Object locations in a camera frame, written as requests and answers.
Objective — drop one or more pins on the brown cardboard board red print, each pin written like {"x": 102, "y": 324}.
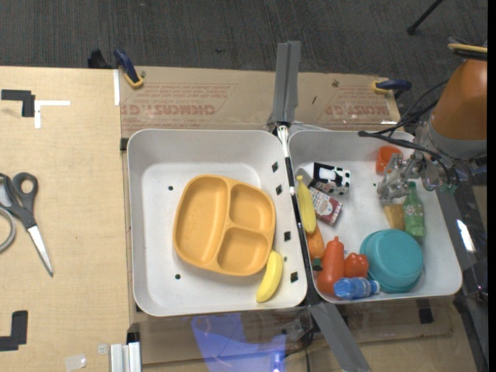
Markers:
{"x": 240, "y": 99}

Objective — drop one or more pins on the green bottle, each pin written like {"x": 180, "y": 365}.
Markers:
{"x": 414, "y": 215}

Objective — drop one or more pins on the orange carrot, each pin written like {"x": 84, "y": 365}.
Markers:
{"x": 315, "y": 244}

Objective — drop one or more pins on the orange squeeze bottle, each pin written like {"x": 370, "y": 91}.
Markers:
{"x": 331, "y": 266}

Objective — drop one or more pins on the blue clear plastic bottle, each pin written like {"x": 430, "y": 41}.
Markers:
{"x": 352, "y": 288}

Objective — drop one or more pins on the red bell pepper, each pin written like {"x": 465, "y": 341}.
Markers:
{"x": 355, "y": 266}

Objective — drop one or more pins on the black and white milk carton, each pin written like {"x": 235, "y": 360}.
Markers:
{"x": 329, "y": 176}

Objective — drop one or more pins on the white plastic tray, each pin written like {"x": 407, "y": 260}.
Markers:
{"x": 155, "y": 215}
{"x": 364, "y": 207}

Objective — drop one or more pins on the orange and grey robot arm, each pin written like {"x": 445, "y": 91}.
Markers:
{"x": 463, "y": 103}

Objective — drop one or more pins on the yellow pizza slice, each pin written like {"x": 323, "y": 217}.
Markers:
{"x": 395, "y": 216}

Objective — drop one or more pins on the yellow banana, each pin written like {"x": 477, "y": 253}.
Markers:
{"x": 271, "y": 277}
{"x": 306, "y": 207}

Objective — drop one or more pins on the orange divided plate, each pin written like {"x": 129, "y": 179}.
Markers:
{"x": 201, "y": 223}

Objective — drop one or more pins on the orange cup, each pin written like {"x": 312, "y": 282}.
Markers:
{"x": 384, "y": 159}

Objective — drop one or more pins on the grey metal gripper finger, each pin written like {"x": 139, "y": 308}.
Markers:
{"x": 403, "y": 186}
{"x": 387, "y": 184}

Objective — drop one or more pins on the teal bowl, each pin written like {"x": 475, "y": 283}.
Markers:
{"x": 393, "y": 260}

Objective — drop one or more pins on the black stand leg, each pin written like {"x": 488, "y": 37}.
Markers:
{"x": 438, "y": 2}

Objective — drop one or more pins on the red and white carton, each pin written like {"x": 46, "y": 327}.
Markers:
{"x": 327, "y": 207}

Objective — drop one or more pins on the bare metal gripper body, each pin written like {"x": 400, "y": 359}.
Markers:
{"x": 434, "y": 171}

